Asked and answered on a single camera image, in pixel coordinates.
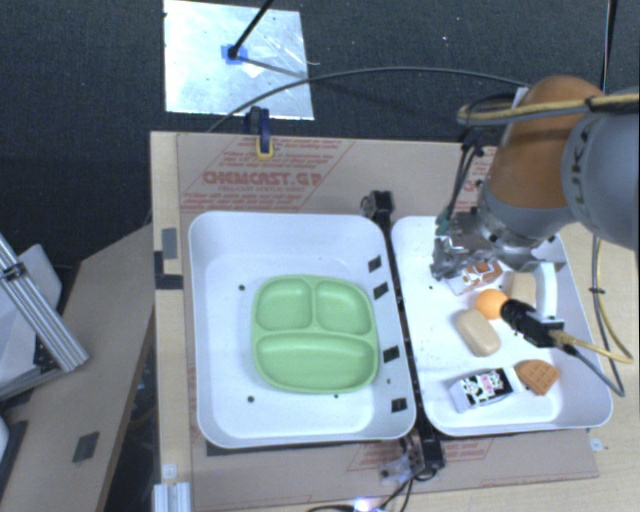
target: white tray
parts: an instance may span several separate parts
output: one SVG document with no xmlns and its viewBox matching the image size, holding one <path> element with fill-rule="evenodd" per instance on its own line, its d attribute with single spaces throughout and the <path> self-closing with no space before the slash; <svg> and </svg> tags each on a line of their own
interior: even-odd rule
<svg viewBox="0 0 640 512">
<path fill-rule="evenodd" d="M 480 291 L 456 297 L 444 280 L 431 277 L 435 217 L 405 217 L 393 228 L 398 261 L 425 412 L 440 431 L 452 436 L 503 434 L 534 430 L 595 427 L 605 423 L 613 408 L 608 388 L 582 362 L 557 349 L 538 349 L 502 320 L 491 324 L 502 347 L 489 357 L 475 357 L 454 326 L 455 315 L 472 306 Z M 566 261 L 559 237 L 536 250 L 539 258 Z M 565 330 L 591 342 L 571 271 L 557 273 L 558 317 Z M 502 285 L 498 280 L 492 287 Z M 600 368 L 598 357 L 581 350 Z M 518 393 L 495 404 L 458 413 L 448 387 L 478 370 L 514 366 L 524 359 L 543 359 L 560 370 L 560 379 L 545 396 Z"/>
<path fill-rule="evenodd" d="M 189 246 L 198 422 L 209 441 L 224 448 L 365 441 L 399 438 L 412 428 L 415 401 L 375 224 L 347 215 L 208 212 L 192 223 Z M 380 266 L 370 271 L 377 258 Z M 284 274 L 345 279 L 367 293 L 380 345 L 371 384 L 312 395 L 276 389 L 260 377 L 251 353 L 251 305 L 263 282 Z M 385 283 L 388 291 L 375 299 Z M 393 347 L 399 357 L 385 363 Z"/>
</svg>

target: green divided plate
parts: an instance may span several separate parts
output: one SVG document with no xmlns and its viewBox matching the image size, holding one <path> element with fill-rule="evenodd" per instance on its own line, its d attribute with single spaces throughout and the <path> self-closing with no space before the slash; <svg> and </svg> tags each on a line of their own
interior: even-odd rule
<svg viewBox="0 0 640 512">
<path fill-rule="evenodd" d="M 260 375 L 286 391 L 356 391 L 378 371 L 371 302 L 358 286 L 342 279 L 269 279 L 253 301 L 251 343 Z"/>
</svg>

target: metal pole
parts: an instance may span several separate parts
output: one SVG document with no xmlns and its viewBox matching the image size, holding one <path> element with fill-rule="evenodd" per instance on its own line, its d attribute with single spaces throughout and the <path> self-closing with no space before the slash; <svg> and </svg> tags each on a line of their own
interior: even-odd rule
<svg viewBox="0 0 640 512">
<path fill-rule="evenodd" d="M 271 4 L 273 2 L 275 2 L 275 0 L 266 0 L 266 2 L 264 4 L 262 4 L 262 7 L 260 7 L 260 10 L 258 11 L 258 14 L 256 14 L 255 18 L 253 18 L 253 20 L 251 20 L 251 23 L 249 23 L 249 26 L 246 28 L 246 30 L 240 36 L 240 39 L 238 39 L 236 44 L 234 44 L 227 51 L 227 57 L 229 57 L 230 59 L 236 59 L 238 57 L 238 52 L 240 51 L 240 47 L 242 46 L 242 43 L 244 43 L 245 40 L 247 39 L 247 37 L 249 37 L 249 34 L 251 34 L 253 29 L 256 27 L 258 22 L 262 19 L 262 17 L 267 12 L 269 7 L 271 7 Z"/>
</svg>

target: table surface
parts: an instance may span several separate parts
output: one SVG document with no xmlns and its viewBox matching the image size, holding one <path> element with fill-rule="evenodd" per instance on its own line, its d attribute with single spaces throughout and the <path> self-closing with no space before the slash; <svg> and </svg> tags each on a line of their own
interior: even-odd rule
<svg viewBox="0 0 640 512">
<path fill-rule="evenodd" d="M 175 139 L 172 134 L 163 134 L 152 138 L 152 167 L 155 171 L 171 162 L 176 162 Z M 171 173 L 154 172 L 154 250 L 162 250 L 162 226 L 179 226 L 180 213 L 178 204 L 178 183 Z M 570 266 L 574 274 L 578 293 L 584 305 L 594 339 L 599 343 L 596 334 L 597 324 L 591 306 L 591 235 L 580 225 L 571 225 L 560 233 Z M 181 254 L 171 260 L 164 261 L 166 274 L 181 274 Z M 618 365 L 620 375 L 626 388 L 624 399 L 613 396 L 613 415 L 604 426 L 593 429 L 591 438 L 599 440 L 602 449 L 596 453 L 600 476 L 589 480 L 572 480 L 529 484 L 511 487 L 494 487 L 472 489 L 455 492 L 420 493 L 419 490 L 410 499 L 406 510 L 469 510 L 469 511 L 572 511 L 572 510 L 631 510 L 636 508 L 640 500 L 640 405 L 638 385 L 638 272 L 635 256 L 628 250 L 603 243 L 601 286 L 606 290 L 605 307 L 612 324 L 621 340 L 630 349 L 636 362 L 632 365 Z M 156 297 L 158 321 L 157 339 L 159 342 L 159 358 L 168 358 L 172 364 L 170 373 L 159 375 L 159 393 L 163 396 L 163 388 L 172 391 L 166 398 L 161 398 L 160 438 L 161 460 L 177 462 L 178 472 L 174 477 L 165 475 L 163 481 L 181 481 L 189 478 L 191 454 L 189 450 L 181 450 L 181 443 L 188 440 L 188 399 L 187 390 L 174 383 L 186 381 L 186 368 L 182 368 L 184 351 L 170 343 L 163 343 L 163 338 L 170 339 L 176 333 L 183 332 L 184 319 L 176 314 L 176 306 L 181 306 L 182 299 L 178 294 L 167 291 Z M 163 318 L 160 314 L 166 311 L 169 315 Z M 605 372 L 611 377 L 608 364 L 603 365 Z M 162 410 L 171 410 L 172 414 L 162 414 Z M 389 511 L 400 510 L 402 497 L 389 507 Z M 312 508 L 309 504 L 296 506 L 279 506 L 253 510 L 283 512 L 302 512 Z"/>
</svg>

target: black connector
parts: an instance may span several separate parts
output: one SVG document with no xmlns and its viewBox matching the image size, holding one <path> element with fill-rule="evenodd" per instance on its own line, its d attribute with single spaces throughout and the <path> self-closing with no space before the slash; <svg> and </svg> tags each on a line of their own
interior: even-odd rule
<svg viewBox="0 0 640 512">
<path fill-rule="evenodd" d="M 556 346 L 556 340 L 549 334 L 552 330 L 562 330 L 564 322 L 543 322 L 535 318 L 532 313 L 536 310 L 529 304 L 519 300 L 509 299 L 502 308 L 500 316 L 512 329 L 522 333 L 524 339 L 538 348 Z"/>
</svg>

